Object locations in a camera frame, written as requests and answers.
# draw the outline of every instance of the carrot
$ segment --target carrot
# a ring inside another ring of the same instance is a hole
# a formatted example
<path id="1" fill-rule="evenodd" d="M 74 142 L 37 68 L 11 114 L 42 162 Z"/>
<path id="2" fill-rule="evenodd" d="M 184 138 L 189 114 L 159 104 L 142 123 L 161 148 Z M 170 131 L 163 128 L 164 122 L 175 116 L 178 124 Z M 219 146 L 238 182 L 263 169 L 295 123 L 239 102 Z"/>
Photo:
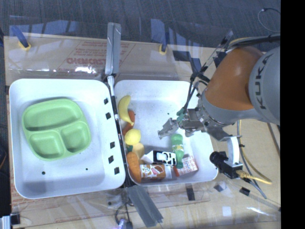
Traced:
<path id="1" fill-rule="evenodd" d="M 133 111 L 133 110 L 128 110 L 128 115 L 129 115 L 129 117 L 130 117 L 130 120 L 131 120 L 132 122 L 134 122 L 134 121 L 135 121 L 135 114 L 134 114 L 134 111 Z M 133 129 L 133 126 L 134 126 L 134 124 L 131 125 L 130 123 L 127 123 L 126 126 L 124 127 L 124 129 L 122 130 L 122 134 L 123 134 L 123 135 L 126 135 L 126 133 L 127 133 L 129 130 Z"/>
<path id="2" fill-rule="evenodd" d="M 141 183 L 141 171 L 140 171 L 140 164 L 139 159 L 136 153 L 129 152 L 126 155 L 129 173 L 137 183 Z"/>

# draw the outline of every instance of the green divided plate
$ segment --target green divided plate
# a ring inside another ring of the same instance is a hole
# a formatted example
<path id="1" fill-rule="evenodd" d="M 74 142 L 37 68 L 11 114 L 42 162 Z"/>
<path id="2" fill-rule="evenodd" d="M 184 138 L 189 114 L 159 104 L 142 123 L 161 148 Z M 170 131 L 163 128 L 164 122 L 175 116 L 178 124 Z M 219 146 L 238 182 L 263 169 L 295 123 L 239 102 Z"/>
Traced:
<path id="1" fill-rule="evenodd" d="M 22 127 L 32 152 L 43 160 L 69 157 L 86 149 L 90 129 L 80 107 L 69 99 L 55 99 L 29 106 Z"/>

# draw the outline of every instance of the banana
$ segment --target banana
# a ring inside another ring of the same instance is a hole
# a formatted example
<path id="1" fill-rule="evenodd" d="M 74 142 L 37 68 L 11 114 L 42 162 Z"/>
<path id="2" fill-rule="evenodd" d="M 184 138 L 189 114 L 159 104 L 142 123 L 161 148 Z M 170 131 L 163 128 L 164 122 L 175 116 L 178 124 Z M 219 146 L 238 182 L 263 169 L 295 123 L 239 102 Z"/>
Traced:
<path id="1" fill-rule="evenodd" d="M 123 121 L 128 122 L 129 124 L 133 125 L 134 122 L 131 121 L 129 114 L 128 114 L 128 105 L 130 103 L 130 95 L 126 95 L 119 101 L 119 116 Z"/>

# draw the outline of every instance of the green bottle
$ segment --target green bottle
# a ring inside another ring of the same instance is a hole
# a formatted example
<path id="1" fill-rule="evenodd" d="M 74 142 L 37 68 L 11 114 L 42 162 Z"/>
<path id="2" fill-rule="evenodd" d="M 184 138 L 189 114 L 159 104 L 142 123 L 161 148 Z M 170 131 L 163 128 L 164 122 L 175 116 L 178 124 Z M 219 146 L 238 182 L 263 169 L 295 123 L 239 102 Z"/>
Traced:
<path id="1" fill-rule="evenodd" d="M 182 158 L 184 156 L 184 148 L 182 144 L 182 135 L 181 134 L 173 134 L 171 137 L 172 140 L 172 150 L 176 154 L 176 168 L 183 168 Z"/>

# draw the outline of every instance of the white tray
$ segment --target white tray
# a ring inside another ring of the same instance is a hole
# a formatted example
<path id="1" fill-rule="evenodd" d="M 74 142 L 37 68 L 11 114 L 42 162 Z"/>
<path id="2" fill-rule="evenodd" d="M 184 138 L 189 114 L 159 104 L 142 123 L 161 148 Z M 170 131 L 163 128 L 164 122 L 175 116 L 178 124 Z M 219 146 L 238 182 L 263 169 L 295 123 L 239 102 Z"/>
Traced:
<path id="1" fill-rule="evenodd" d="M 30 105 L 54 98 L 75 101 L 86 116 L 91 143 L 79 154 L 44 161 L 31 151 L 21 116 Z M 25 198 L 47 198 L 120 187 L 125 170 L 110 93 L 96 80 L 20 79 L 10 86 L 10 121 L 14 179 Z"/>
<path id="2" fill-rule="evenodd" d="M 125 95 L 131 96 L 129 109 L 136 114 L 134 128 L 141 131 L 140 142 L 147 154 L 151 150 L 171 152 L 170 136 L 161 140 L 158 130 L 184 106 L 189 83 L 183 81 L 153 81 L 153 80 L 122 80 L 115 87 L 117 104 Z M 193 95 L 189 108 L 197 106 L 198 97 Z M 184 130 L 177 130 L 183 135 L 184 153 L 193 155 L 198 171 L 176 177 L 172 170 L 172 179 L 140 183 L 144 186 L 166 185 L 178 183 L 205 182 L 216 178 L 218 170 L 210 161 L 210 154 L 214 151 L 211 138 L 207 133 L 195 132 L 191 137 L 185 137 Z"/>

